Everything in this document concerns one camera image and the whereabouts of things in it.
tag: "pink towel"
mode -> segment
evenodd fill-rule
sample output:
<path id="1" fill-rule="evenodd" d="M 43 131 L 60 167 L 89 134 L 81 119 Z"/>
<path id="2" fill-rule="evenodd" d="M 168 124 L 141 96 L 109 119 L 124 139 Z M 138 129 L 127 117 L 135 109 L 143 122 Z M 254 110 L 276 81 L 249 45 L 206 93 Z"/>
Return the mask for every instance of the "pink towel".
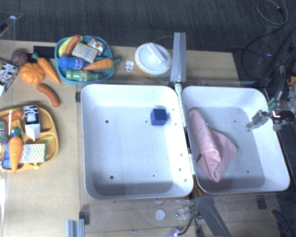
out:
<path id="1" fill-rule="evenodd" d="M 218 183 L 236 154 L 237 148 L 225 135 L 209 128 L 198 110 L 193 109 L 188 115 L 201 154 L 197 159 L 197 165 L 211 181 Z"/>

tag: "toy pumpkin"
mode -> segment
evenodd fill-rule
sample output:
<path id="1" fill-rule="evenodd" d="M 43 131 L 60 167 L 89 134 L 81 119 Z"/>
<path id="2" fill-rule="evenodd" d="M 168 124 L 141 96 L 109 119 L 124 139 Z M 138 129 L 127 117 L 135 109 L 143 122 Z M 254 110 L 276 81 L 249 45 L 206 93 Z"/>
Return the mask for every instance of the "toy pumpkin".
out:
<path id="1" fill-rule="evenodd" d="M 21 79 L 27 84 L 37 85 L 45 77 L 44 70 L 37 63 L 26 63 L 20 71 Z"/>

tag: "white container lid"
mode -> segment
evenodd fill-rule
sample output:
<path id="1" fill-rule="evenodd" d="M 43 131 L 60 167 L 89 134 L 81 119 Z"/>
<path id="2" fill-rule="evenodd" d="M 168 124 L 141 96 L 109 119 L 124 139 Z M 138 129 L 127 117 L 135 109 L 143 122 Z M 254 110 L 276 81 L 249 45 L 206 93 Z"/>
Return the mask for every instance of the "white container lid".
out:
<path id="1" fill-rule="evenodd" d="M 141 70 L 155 76 L 166 73 L 172 64 L 168 50 L 154 43 L 139 46 L 135 53 L 135 60 Z"/>

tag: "yellow tray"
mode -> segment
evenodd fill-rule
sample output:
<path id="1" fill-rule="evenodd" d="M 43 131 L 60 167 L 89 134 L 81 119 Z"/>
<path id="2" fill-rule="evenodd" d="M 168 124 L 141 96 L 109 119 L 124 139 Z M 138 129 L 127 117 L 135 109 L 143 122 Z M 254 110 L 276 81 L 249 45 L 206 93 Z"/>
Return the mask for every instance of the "yellow tray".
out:
<path id="1" fill-rule="evenodd" d="M 15 112 L 17 110 L 20 110 L 23 108 L 15 108 L 12 109 L 12 112 Z M 0 112 L 0 117 L 3 115 L 9 114 L 10 110 L 5 110 Z M 38 113 L 39 113 L 39 120 L 40 120 L 40 135 L 36 138 L 36 141 L 39 139 L 47 136 L 47 135 L 52 135 L 54 139 L 47 145 L 46 147 L 46 157 L 45 157 L 45 162 L 38 163 L 39 166 L 42 166 L 51 160 L 53 160 L 57 153 L 58 153 L 58 136 L 57 136 L 57 131 L 56 127 L 54 124 L 54 121 L 51 117 L 51 115 L 48 113 L 43 108 L 38 108 Z M 19 128 L 22 130 L 21 132 L 21 138 L 23 140 L 23 144 L 35 144 L 33 139 L 31 139 L 29 136 L 25 134 L 25 121 L 24 117 L 21 117 L 20 119 L 13 121 L 11 123 L 11 130 L 14 128 Z M 32 169 L 35 168 L 34 164 L 31 163 L 19 163 L 18 165 L 18 170 L 17 171 L 22 171 L 22 170 L 27 170 L 27 169 Z M 12 172 L 11 169 L 3 168 L 0 165 L 0 169 L 6 171 L 6 172 Z"/>

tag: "blue cube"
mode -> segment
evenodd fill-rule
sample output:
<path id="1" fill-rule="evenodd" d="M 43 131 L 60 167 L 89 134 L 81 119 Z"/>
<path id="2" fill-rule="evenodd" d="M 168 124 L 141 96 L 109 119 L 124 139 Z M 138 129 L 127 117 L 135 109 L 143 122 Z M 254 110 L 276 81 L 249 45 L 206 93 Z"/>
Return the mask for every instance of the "blue cube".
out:
<path id="1" fill-rule="evenodd" d="M 153 109 L 150 114 L 152 125 L 164 125 L 167 122 L 167 113 L 165 109 Z"/>

